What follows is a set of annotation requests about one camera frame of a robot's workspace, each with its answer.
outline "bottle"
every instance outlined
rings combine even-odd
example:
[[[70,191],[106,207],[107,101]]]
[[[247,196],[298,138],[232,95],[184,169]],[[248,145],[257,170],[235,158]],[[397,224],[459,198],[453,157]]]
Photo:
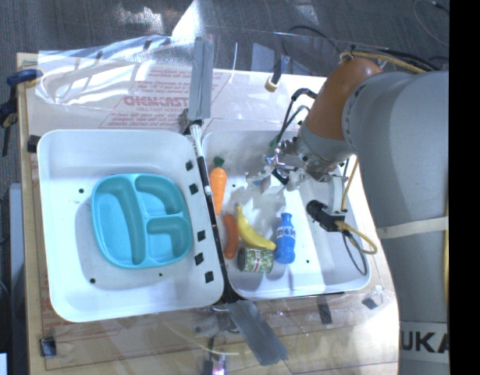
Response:
[[[292,214],[281,214],[281,222],[276,229],[276,251],[274,258],[278,263],[291,264],[295,260],[295,228]]]

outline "carrot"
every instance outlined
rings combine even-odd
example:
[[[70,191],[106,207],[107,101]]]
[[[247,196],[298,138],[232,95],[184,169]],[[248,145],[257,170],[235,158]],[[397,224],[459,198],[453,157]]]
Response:
[[[210,172],[210,188],[212,190],[212,199],[214,202],[215,214],[219,215],[222,211],[222,200],[226,191],[227,173],[221,167],[224,160],[220,157],[214,158],[215,168]]]
[[[236,224],[236,219],[232,214],[225,214],[222,217],[222,221],[224,221],[227,232],[227,243],[226,247],[224,248],[224,257],[227,259],[232,259],[236,254],[236,250],[238,249],[238,241],[240,240],[238,226]]]

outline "green can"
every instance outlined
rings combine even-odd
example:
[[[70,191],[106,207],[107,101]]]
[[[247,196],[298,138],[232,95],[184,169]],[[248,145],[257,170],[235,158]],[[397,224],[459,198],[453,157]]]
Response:
[[[242,247],[237,255],[238,268],[242,272],[270,273],[274,263],[272,250]]]

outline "blue plate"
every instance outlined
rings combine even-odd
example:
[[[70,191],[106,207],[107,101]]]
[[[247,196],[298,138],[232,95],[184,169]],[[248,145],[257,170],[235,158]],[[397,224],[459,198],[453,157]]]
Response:
[[[186,200],[167,177],[149,173],[105,177],[92,191],[91,212],[102,255],[122,268],[175,263],[193,244]]]

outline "banana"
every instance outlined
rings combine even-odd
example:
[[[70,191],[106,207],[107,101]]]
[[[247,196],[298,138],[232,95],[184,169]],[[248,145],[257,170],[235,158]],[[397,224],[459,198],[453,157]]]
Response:
[[[238,205],[236,210],[238,212],[238,217],[236,218],[238,223],[238,232],[245,243],[254,248],[267,248],[268,250],[276,250],[276,244],[274,242],[262,237],[250,225],[247,217],[243,214],[243,207]]]

